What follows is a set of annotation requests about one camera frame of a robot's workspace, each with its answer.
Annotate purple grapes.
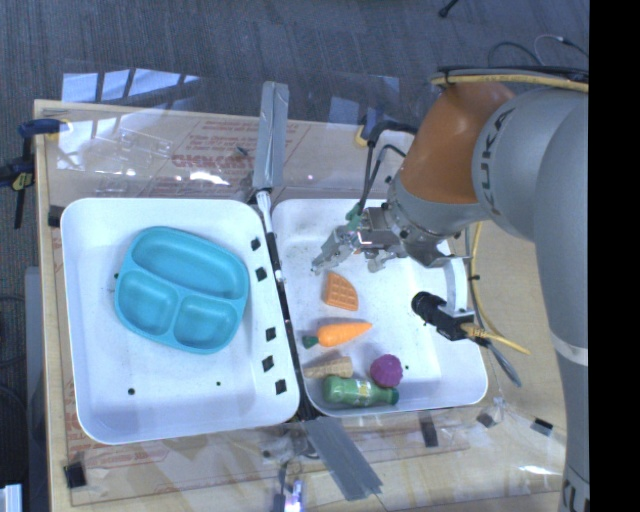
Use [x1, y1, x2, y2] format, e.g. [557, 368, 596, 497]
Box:
[369, 353, 404, 389]

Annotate white plastic tray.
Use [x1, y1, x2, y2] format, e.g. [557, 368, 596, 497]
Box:
[270, 198, 489, 419]
[59, 196, 301, 446]

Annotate green bottle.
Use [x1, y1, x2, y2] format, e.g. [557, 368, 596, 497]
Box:
[321, 374, 400, 410]

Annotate black cylinder on white bracket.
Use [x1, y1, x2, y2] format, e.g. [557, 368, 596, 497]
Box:
[410, 252, 477, 343]

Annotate tan bread slice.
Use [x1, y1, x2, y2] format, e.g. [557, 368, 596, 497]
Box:
[302, 355, 354, 380]

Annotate blue divided plate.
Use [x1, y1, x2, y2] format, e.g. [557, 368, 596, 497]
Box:
[113, 225, 250, 356]

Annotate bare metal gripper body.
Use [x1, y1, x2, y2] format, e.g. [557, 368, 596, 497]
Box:
[342, 206, 448, 274]

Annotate brown cardboard board red print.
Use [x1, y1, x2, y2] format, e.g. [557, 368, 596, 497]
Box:
[43, 110, 521, 507]

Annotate orange waffle slice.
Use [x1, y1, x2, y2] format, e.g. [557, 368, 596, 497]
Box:
[321, 270, 360, 313]

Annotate orange carrot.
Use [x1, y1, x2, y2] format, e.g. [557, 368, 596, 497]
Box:
[301, 321, 374, 350]

